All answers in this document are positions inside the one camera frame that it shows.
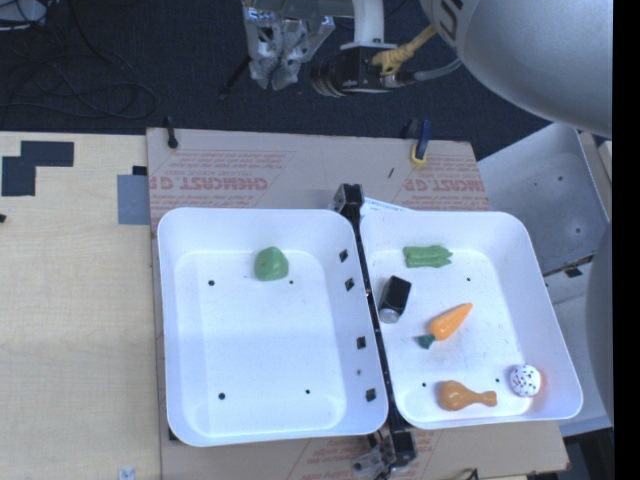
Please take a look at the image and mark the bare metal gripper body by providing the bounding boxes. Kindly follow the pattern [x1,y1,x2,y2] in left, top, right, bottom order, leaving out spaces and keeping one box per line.
[242,0,352,52]

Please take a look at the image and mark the brown cardboard board, red print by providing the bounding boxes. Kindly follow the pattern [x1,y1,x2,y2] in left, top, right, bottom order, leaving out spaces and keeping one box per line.
[145,127,572,480]

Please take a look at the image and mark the green toy pepper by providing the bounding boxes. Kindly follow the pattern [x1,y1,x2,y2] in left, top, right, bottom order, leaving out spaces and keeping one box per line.
[252,245,290,283]

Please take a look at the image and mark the green toy beans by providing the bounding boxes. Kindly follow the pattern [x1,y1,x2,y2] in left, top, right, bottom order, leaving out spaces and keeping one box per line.
[402,244,454,270]

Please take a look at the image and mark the black can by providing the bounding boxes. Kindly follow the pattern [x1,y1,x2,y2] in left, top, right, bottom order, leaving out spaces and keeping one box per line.
[377,274,413,325]

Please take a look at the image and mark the thin black rod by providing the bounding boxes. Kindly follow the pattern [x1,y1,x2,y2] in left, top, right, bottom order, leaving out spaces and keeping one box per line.
[343,201,407,435]

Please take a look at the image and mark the white plastic tray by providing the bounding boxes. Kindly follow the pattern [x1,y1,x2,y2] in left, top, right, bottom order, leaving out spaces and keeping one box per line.
[156,206,390,448]
[358,209,585,431]

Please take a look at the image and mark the orange toy carrot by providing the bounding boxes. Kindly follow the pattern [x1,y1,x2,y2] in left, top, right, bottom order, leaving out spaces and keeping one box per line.
[417,302,475,351]

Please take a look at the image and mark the orange toy chicken drumstick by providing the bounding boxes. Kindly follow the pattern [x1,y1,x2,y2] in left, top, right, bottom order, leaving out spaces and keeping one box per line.
[437,379,499,413]

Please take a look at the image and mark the white speckled ball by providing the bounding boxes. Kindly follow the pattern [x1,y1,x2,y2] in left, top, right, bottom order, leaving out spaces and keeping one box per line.
[509,363,543,399]

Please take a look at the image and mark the black cylinder on white bracket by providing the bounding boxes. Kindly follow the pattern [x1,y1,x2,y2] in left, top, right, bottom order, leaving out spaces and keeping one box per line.
[309,0,417,100]

